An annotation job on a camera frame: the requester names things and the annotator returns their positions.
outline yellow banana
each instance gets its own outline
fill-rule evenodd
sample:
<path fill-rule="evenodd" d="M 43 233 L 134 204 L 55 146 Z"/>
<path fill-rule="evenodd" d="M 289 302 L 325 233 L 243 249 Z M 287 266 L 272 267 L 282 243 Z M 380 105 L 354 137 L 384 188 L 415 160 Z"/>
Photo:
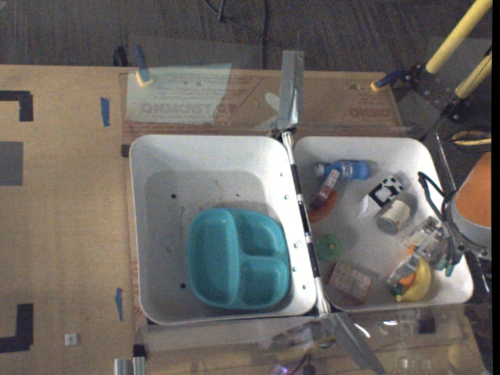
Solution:
<path fill-rule="evenodd" d="M 432 269 L 429 263 L 425 259 L 419 258 L 415 280 L 405 293 L 396 296 L 396 300 L 398 302 L 418 302 L 429 291 L 431 281 Z"/>

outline wooden table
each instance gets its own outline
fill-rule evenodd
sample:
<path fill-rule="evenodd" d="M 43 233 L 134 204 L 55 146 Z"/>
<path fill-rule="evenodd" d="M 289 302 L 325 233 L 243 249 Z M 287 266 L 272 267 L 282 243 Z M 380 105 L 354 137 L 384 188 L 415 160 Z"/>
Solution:
<path fill-rule="evenodd" d="M 0 143 L 22 143 L 23 152 L 22 186 L 0 186 L 0 338 L 16 334 L 19 304 L 34 305 L 34 343 L 23 352 L 0 354 L 2 374 L 109 374 L 114 359 L 131 358 L 134 342 L 141 340 L 130 270 L 130 174 L 128 159 L 120 152 L 120 76 L 127 72 L 0 66 L 0 91 L 29 91 L 34 101 L 32 122 L 20 121 L 18 102 L 0 101 Z M 359 82 L 360 75 L 354 79 Z M 101 98 L 109 100 L 109 126 Z M 394 104 L 390 95 L 387 104 Z M 117 289 L 123 296 L 123 320 Z M 297 358 L 297 352 L 266 355 L 242 343 L 197 348 L 196 332 L 150 334 L 148 373 L 270 373 L 277 359 Z M 78 344 L 65 347 L 64 335 L 72 333 L 77 333 Z M 473 358 L 467 362 L 476 367 L 477 347 L 470 346 Z M 440 349 L 439 354 L 450 357 L 450 346 Z M 357 368 L 338 348 L 318 357 L 321 373 Z M 395 354 L 389 349 L 380 357 L 391 363 Z"/>

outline cardboard sheet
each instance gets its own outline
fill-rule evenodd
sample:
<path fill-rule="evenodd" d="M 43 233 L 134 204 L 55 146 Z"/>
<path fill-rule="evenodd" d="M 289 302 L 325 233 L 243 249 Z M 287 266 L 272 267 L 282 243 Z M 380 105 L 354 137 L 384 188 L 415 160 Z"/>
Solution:
<path fill-rule="evenodd" d="M 22 185 L 0 185 L 0 338 L 14 335 L 17 305 L 34 305 L 34 343 L 0 354 L 2 374 L 109 374 L 115 358 L 132 355 L 120 72 L 0 66 L 0 90 L 34 96 L 33 122 L 0 102 L 0 142 L 23 144 Z M 110 102 L 109 127 L 101 97 Z M 65 347 L 68 333 L 78 345 Z"/>
<path fill-rule="evenodd" d="M 178 70 L 179 77 L 186 76 L 186 69 Z M 123 144 L 130 145 L 144 134 L 267 134 L 276 119 L 281 71 L 226 70 L 200 71 L 199 82 L 185 85 L 191 95 L 207 84 L 218 84 L 215 92 L 220 98 L 215 110 L 205 123 L 180 123 L 179 118 L 189 117 L 190 111 L 205 110 L 202 101 L 193 105 L 171 106 L 161 109 L 160 117 L 138 120 L 130 106 L 137 88 L 127 87 L 127 78 L 120 80 L 123 107 Z M 389 88 L 375 92 L 370 82 L 384 76 L 383 73 L 304 72 L 303 123 L 336 127 L 398 127 L 402 125 L 398 107 Z M 227 84 L 220 85 L 220 80 Z"/>

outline blue plate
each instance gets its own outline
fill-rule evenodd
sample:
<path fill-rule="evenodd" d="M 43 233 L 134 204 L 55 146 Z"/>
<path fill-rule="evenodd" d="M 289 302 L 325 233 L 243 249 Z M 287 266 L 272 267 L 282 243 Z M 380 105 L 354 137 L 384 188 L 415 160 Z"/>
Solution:
<path fill-rule="evenodd" d="M 259 212 L 208 209 L 187 237 L 191 290 L 223 309 L 267 309 L 288 292 L 290 264 L 280 224 Z"/>

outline plastic bottle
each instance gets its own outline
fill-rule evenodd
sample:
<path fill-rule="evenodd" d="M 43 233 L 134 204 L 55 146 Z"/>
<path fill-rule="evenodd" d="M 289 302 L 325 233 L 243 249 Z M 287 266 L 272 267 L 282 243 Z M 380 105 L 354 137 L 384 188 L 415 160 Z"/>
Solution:
<path fill-rule="evenodd" d="M 337 170 L 345 179 L 368 179 L 371 174 L 370 165 L 362 160 L 339 160 L 333 164 L 316 164 L 314 167 L 317 177 L 328 175 L 331 170 Z"/>
<path fill-rule="evenodd" d="M 416 211 L 416 198 L 408 192 L 400 193 L 387 204 L 377 218 L 377 226 L 394 236 L 403 229 Z"/>

